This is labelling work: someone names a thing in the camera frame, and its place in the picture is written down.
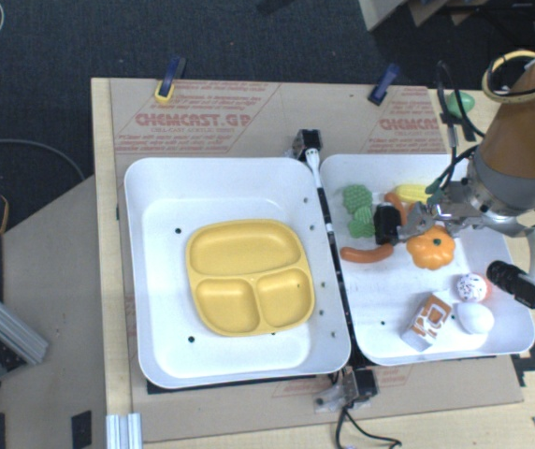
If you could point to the black cylinder on white bracket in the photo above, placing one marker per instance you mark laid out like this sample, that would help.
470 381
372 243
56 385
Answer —
515 279

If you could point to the yellow divided plate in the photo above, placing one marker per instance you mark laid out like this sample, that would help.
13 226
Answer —
244 250

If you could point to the orange and white carton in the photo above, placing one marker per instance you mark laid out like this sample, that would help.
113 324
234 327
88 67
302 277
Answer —
429 321

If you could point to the thin black and white rod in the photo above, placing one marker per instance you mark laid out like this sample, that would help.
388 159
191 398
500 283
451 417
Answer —
328 222

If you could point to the orange sausage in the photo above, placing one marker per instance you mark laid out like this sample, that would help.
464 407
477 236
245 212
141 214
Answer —
365 254

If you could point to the white plastic tray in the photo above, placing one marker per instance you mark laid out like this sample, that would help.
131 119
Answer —
164 250
380 293

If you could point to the orange pumpkin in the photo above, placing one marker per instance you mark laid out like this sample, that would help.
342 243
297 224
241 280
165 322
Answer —
431 250

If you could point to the green egg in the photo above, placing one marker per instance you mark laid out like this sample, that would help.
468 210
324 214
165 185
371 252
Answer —
464 103

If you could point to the white egg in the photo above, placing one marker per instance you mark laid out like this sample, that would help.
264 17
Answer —
475 318

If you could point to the green grapes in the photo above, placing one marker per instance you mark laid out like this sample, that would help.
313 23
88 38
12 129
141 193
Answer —
357 199

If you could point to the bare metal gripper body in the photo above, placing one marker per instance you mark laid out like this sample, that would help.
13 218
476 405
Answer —
464 208

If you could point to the yellow corn cob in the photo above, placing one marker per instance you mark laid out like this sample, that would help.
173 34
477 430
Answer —
410 192

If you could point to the black rectangular block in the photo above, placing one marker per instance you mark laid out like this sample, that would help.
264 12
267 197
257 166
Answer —
385 222

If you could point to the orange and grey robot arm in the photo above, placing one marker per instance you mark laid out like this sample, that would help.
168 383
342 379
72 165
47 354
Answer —
520 129

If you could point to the brown cardboard board red print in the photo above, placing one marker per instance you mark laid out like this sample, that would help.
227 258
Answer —
258 120

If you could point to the white sprinkled doughnut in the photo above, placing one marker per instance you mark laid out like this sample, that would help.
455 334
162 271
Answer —
472 288

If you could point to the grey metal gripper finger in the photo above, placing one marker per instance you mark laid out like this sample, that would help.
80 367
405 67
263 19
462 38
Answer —
421 212
412 232

